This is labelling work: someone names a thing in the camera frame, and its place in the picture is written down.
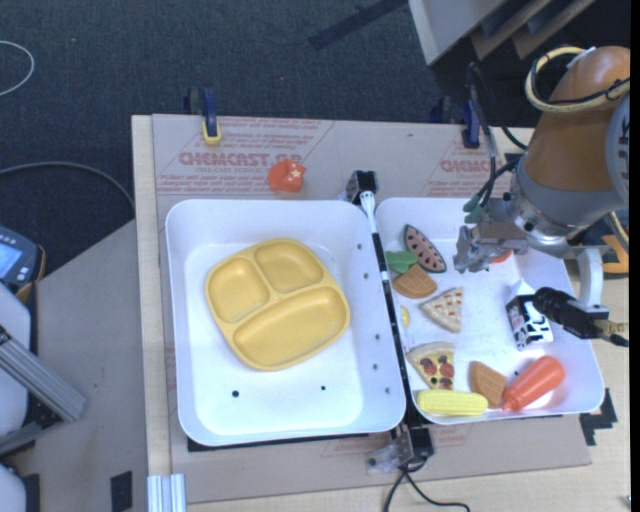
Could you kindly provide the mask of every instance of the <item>yellow plate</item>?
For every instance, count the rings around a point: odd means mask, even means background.
[[[248,366],[281,370],[336,341],[349,305],[306,245],[277,238],[221,261],[207,275],[209,308],[227,343]]]

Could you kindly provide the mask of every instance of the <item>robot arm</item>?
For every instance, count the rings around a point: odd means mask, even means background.
[[[548,102],[535,74],[552,59],[577,55]],[[468,205],[474,226],[460,228],[455,268],[487,269],[489,262],[529,247],[563,258],[572,239],[604,215],[629,205],[630,50],[559,48],[538,59],[526,82],[543,110],[525,154],[505,166],[509,193]]]

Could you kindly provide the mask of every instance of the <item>black floor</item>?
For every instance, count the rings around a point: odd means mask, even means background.
[[[598,0],[531,58],[506,42],[480,63],[505,123],[535,126],[523,95],[535,56],[630,47],[630,12],[631,0]],[[35,59],[2,95],[29,59],[0,44],[0,169],[38,164],[0,170],[0,224],[40,243],[48,272],[133,218],[93,169],[133,195],[131,116],[182,113],[190,86],[211,86],[222,115],[428,122],[449,96],[459,121],[476,60],[462,39],[428,67],[401,0],[0,0],[0,40]]]

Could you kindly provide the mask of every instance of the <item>watermelon slice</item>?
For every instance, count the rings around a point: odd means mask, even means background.
[[[418,265],[427,272],[440,273],[447,270],[442,255],[435,246],[413,226],[404,227],[404,243],[407,250],[418,257]]]

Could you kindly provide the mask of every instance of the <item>yellow corn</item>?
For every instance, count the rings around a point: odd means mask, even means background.
[[[423,412],[448,416],[478,416],[489,406],[479,393],[449,389],[423,389],[416,401]]]

